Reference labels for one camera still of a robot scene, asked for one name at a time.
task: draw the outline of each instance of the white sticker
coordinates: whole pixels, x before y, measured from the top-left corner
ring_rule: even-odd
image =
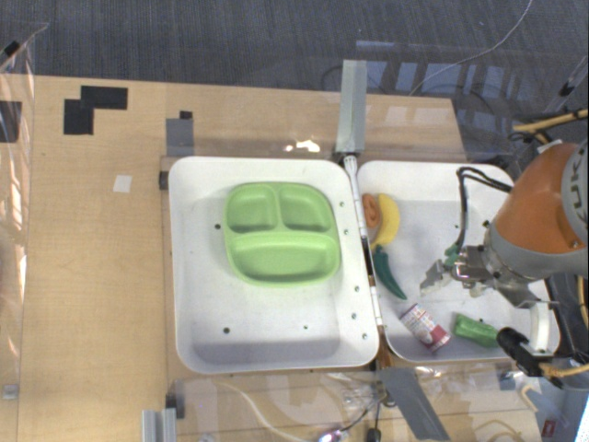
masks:
[[[132,180],[133,177],[131,175],[117,175],[112,190],[116,193],[129,193],[131,192]]]

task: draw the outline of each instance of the can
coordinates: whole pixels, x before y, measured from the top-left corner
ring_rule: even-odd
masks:
[[[432,315],[415,303],[400,317],[401,322],[429,350],[435,352],[450,341],[450,334],[444,330]]]

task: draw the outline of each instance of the orange toy food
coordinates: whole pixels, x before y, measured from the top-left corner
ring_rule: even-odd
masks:
[[[366,225],[368,227],[377,227],[380,224],[380,209],[375,197],[369,193],[362,195],[362,207]]]

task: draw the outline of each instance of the green plate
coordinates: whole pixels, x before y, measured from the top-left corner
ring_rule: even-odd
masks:
[[[340,268],[328,199],[301,183],[248,183],[225,201],[225,249],[242,280],[264,285],[322,282]]]

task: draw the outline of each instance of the wooden table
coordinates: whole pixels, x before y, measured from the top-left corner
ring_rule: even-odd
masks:
[[[95,110],[94,135],[64,135],[64,100],[79,99],[82,85],[127,87],[128,109]],[[464,160],[450,101],[371,95],[367,106],[364,158]],[[164,407],[167,340],[173,337],[167,335],[158,173],[166,155],[166,119],[178,118],[180,111],[193,113],[198,154],[327,158],[337,131],[339,95],[36,77],[18,442],[137,441],[141,411]],[[305,140],[320,152],[297,149]],[[119,175],[133,178],[129,192],[113,191]],[[456,374],[466,378],[463,369]],[[253,385],[252,394],[265,389],[252,399],[267,406],[268,419],[280,425],[281,416],[268,401],[284,388],[269,389],[266,378],[236,381]],[[286,389],[304,401],[320,376],[289,378]],[[434,401],[456,440],[470,440],[473,426],[496,417],[489,413],[493,398],[501,418],[524,430],[525,440],[535,440],[533,414],[519,399],[498,390],[483,393],[473,393],[471,400],[442,395]],[[219,402],[219,411],[226,407],[233,415],[225,412],[217,426],[225,432],[217,440],[281,440],[261,430],[256,417],[238,417],[251,414],[251,408],[235,395],[214,394],[216,401],[228,403]],[[398,410],[386,410],[383,418],[385,434],[413,440]],[[245,420],[253,422],[238,426]],[[201,429],[183,424],[179,440],[198,440]],[[0,439],[11,440],[6,427],[7,437],[0,427]],[[303,426],[290,432],[309,434]]]

